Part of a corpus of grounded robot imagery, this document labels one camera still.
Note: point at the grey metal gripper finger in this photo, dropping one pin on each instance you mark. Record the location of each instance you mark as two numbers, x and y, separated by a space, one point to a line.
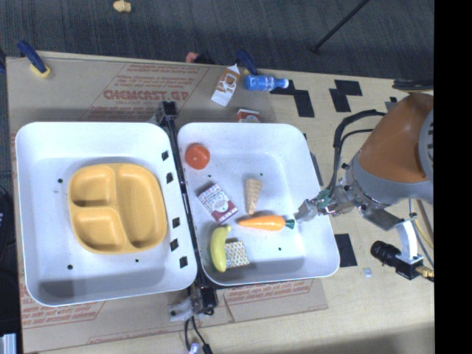
306 212

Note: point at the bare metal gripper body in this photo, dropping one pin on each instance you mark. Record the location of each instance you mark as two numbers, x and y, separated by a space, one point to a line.
348 199

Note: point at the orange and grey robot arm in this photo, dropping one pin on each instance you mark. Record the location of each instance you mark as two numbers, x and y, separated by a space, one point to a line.
391 142

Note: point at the white plastic tray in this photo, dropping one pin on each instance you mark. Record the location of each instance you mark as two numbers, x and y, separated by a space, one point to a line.
48 205
287 183

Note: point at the orange carrot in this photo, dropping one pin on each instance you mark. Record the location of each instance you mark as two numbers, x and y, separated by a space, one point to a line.
263 222

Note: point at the beige waffle cone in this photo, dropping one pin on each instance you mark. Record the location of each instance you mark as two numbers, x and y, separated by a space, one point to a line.
253 194

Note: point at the red and white carton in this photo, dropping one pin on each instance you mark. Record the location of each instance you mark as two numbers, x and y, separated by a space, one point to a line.
217 203

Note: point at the yellow banana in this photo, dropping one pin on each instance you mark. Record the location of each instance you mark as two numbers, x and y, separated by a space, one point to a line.
218 249

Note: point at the small orange and white carton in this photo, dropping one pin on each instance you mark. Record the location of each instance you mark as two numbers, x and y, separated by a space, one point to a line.
248 116

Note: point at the thin black rod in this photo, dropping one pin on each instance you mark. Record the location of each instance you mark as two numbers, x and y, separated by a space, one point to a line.
183 194

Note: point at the blue bottle with white cap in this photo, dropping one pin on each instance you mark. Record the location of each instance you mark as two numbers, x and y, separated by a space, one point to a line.
262 82

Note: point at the orange and white milk carton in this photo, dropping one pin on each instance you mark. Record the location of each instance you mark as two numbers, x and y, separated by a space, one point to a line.
225 85

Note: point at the yellow divided plate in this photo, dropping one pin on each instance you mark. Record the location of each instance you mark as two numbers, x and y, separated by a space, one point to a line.
118 205

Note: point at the brown cardboard board, red print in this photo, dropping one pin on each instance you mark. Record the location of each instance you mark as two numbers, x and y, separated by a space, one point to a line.
92 87

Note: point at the small yellow toy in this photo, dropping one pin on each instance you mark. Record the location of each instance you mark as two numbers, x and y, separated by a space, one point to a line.
122 6

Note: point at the black cylinder on white bracket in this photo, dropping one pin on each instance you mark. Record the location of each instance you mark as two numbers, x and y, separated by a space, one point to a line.
391 255

